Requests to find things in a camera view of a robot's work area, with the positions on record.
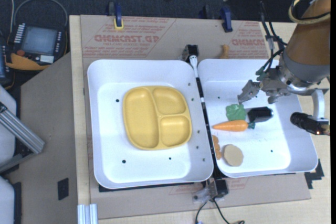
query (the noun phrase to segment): wooden edge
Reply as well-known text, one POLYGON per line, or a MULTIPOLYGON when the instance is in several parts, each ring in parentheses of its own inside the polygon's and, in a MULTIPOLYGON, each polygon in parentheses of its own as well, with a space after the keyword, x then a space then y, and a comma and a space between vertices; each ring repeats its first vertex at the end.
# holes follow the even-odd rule
POLYGON ((78 204, 90 204, 80 16, 69 16, 78 204))

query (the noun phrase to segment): brown cylinder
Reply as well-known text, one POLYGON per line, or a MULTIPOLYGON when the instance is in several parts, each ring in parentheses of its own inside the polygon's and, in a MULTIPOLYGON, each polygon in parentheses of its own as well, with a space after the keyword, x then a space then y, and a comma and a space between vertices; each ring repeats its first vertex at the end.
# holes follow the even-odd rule
MULTIPOLYGON (((331 0, 315 0, 302 18, 331 10, 331 0)), ((286 47, 288 57, 304 65, 330 64, 330 18, 314 24, 298 24, 286 47)))

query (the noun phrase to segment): yellow plate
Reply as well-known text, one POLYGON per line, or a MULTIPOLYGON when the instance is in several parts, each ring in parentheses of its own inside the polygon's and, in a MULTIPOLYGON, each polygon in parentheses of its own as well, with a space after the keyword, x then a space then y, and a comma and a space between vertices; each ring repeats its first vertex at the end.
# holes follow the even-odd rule
POLYGON ((123 99, 123 118, 130 142, 143 150, 162 150, 186 143, 192 134, 188 105, 172 87, 143 86, 123 99))

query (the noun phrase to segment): orange carrot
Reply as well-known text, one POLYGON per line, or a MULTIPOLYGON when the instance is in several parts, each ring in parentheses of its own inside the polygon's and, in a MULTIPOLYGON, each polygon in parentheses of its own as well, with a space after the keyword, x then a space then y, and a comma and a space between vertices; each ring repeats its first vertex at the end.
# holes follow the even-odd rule
POLYGON ((248 123, 244 120, 234 120, 218 123, 213 126, 213 129, 231 132, 242 132, 248 128, 248 123))

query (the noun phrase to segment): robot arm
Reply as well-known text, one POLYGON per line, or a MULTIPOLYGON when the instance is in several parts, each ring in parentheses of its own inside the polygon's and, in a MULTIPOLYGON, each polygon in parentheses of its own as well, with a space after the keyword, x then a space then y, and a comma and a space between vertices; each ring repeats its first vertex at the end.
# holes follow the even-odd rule
POLYGON ((260 90, 269 96, 269 103, 275 103, 279 97, 292 93, 311 95, 314 115, 294 113, 291 122, 313 134, 330 134, 329 128, 326 127, 329 121, 323 118, 323 95, 327 89, 310 87, 330 77, 331 0, 311 0, 302 18, 297 19, 293 14, 300 1, 303 0, 294 0, 289 8, 289 17, 297 26, 285 49, 277 53, 280 55, 279 65, 264 71, 265 65, 258 70, 257 81, 247 82, 242 93, 238 95, 238 102, 242 104, 250 100, 260 90))

